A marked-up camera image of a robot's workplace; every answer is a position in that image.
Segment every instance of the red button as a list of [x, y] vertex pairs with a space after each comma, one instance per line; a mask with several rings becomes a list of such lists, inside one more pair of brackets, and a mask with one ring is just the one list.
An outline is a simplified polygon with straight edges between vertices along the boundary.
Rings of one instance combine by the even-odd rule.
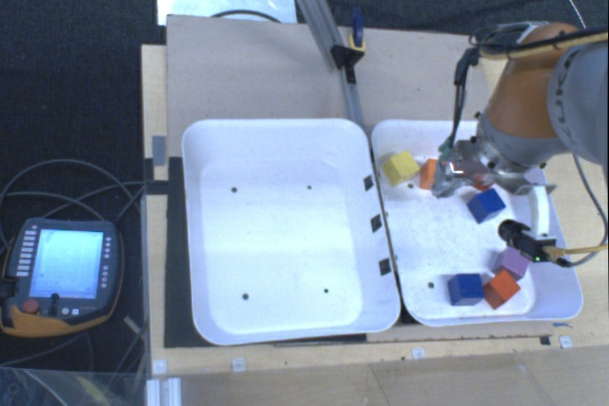
[[28, 315], [35, 315], [38, 313], [38, 310], [40, 310], [40, 303], [34, 298], [30, 298], [23, 303], [23, 312], [27, 313]]

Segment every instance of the handheld controller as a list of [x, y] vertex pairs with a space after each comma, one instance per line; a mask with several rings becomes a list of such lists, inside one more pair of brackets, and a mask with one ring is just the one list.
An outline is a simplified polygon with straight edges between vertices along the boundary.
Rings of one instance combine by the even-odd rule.
[[67, 335], [106, 321], [123, 280], [111, 222], [28, 219], [5, 261], [1, 327], [15, 337]]

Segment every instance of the block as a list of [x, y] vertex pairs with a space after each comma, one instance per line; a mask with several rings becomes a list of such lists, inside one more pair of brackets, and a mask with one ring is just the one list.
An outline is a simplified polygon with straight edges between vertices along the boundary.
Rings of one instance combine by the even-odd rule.
[[482, 223], [494, 219], [505, 208], [505, 203], [494, 188], [479, 193], [467, 204], [476, 222]]
[[521, 290], [518, 283], [505, 269], [484, 286], [484, 298], [496, 310]]
[[523, 256], [520, 250], [508, 245], [499, 254], [495, 267], [493, 267], [493, 273], [499, 274], [500, 271], [505, 269], [514, 280], [520, 280], [526, 273], [529, 262], [530, 260]]
[[434, 177], [436, 176], [437, 163], [437, 159], [429, 158], [421, 167], [421, 173], [419, 175], [419, 187], [421, 189], [431, 189], [431, 185], [434, 183]]
[[412, 180], [419, 172], [419, 165], [412, 158], [409, 151], [391, 156], [383, 164], [383, 173], [389, 179], [392, 186], [397, 186], [408, 180]]
[[480, 274], [458, 274], [448, 281], [450, 304], [473, 306], [484, 299]]

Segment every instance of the black carpet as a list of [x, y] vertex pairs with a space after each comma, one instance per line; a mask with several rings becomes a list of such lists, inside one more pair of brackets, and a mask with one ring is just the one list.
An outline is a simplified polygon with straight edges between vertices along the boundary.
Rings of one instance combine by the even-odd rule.
[[[329, 1], [339, 24], [348, 24], [351, 8], [359, 6], [365, 25], [377, 28], [467, 33], [525, 19], [578, 22], [567, 0]], [[607, 25], [607, 0], [575, 1], [588, 26]], [[87, 160], [123, 181], [143, 179], [139, 49], [165, 42], [155, 6], [156, 0], [0, 0], [0, 186], [26, 166], [52, 158]], [[21, 187], [46, 185], [78, 195], [102, 184], [86, 171], [57, 167]], [[115, 215], [113, 205], [120, 203], [100, 199], [99, 205]], [[7, 202], [7, 234], [39, 211], [39, 203]], [[131, 210], [122, 227], [128, 279], [114, 318], [61, 351], [19, 365], [134, 370], [140, 343], [121, 359], [134, 339], [124, 318], [145, 324], [139, 224]], [[0, 336], [0, 363], [67, 339]]]

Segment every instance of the display screen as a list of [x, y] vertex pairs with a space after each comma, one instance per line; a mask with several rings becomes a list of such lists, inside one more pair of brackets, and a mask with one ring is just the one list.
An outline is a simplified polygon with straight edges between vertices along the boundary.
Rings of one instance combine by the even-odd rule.
[[29, 295], [97, 298], [104, 232], [42, 229]]

